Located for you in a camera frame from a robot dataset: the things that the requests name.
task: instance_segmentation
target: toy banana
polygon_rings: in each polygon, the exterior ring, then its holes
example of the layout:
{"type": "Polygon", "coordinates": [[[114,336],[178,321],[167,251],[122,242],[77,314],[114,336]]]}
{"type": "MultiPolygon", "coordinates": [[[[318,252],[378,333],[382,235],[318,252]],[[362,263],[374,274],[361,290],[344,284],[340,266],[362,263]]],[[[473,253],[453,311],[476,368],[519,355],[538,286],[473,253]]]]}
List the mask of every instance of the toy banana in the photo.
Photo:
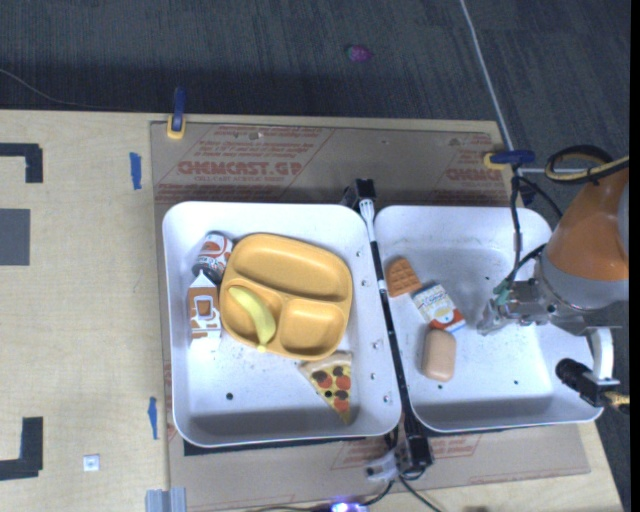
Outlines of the toy banana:
{"type": "Polygon", "coordinates": [[[229,293],[235,301],[244,309],[253,320],[260,344],[257,349],[260,352],[266,350],[266,345],[276,333],[276,320],[271,311],[253,291],[242,286],[229,287],[229,293]]]}

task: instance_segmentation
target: yellow plate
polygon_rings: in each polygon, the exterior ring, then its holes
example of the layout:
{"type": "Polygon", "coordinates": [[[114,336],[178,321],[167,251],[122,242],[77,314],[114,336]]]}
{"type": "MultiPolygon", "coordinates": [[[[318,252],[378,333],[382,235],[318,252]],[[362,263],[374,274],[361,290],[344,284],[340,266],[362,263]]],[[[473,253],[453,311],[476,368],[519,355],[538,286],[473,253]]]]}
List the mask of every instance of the yellow plate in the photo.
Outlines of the yellow plate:
{"type": "Polygon", "coordinates": [[[220,317],[231,336],[256,347],[253,320],[229,294],[231,286],[252,290],[276,319],[267,352],[316,361],[338,348],[353,284],[349,268],[335,254],[270,234],[249,235],[236,244],[220,285],[220,317]]]}

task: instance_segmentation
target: robotic hand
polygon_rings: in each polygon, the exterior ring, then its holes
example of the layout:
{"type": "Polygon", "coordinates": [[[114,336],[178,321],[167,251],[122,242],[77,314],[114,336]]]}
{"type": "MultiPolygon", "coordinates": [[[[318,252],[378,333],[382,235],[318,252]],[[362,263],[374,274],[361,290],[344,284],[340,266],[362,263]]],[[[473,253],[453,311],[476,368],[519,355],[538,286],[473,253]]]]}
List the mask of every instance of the robotic hand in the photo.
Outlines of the robotic hand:
{"type": "Polygon", "coordinates": [[[586,336],[594,368],[571,359],[556,374],[594,406],[611,404],[613,341],[607,308],[629,300],[629,157],[612,161],[592,146],[567,148],[549,158],[545,174],[561,183],[585,183],[546,246],[525,256],[494,290],[478,324],[486,335],[508,323],[546,324],[586,336]],[[598,167],[555,172],[556,163],[586,159],[598,167]],[[534,275],[516,281],[522,264],[535,258],[534,275]]]}

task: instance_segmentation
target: purple object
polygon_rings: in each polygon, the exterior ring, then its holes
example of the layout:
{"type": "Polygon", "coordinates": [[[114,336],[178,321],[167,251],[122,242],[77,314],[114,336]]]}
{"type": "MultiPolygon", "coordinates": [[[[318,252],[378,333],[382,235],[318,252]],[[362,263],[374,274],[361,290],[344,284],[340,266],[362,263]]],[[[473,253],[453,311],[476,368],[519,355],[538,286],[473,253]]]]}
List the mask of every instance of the purple object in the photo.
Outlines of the purple object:
{"type": "Polygon", "coordinates": [[[367,62],[373,57],[373,53],[371,53],[368,48],[360,46],[359,44],[349,46],[349,48],[347,48],[347,55],[352,62],[367,62]]]}

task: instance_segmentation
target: gray floor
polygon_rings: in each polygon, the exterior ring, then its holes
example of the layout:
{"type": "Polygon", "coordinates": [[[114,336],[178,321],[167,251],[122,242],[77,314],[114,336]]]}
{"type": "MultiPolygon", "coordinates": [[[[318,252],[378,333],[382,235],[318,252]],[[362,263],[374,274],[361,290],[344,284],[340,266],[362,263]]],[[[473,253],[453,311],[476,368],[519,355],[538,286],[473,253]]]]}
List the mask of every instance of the gray floor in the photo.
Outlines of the gray floor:
{"type": "MultiPolygon", "coordinates": [[[[629,153],[631,0],[4,0],[0,69],[45,96],[0,71],[0,108],[166,112],[182,85],[197,113],[499,120],[464,7],[530,167],[574,144],[629,153]],[[373,58],[349,61],[352,44],[373,58]]],[[[532,179],[562,208],[576,193],[532,179]]],[[[629,418],[597,425],[630,510],[629,418]]]]}

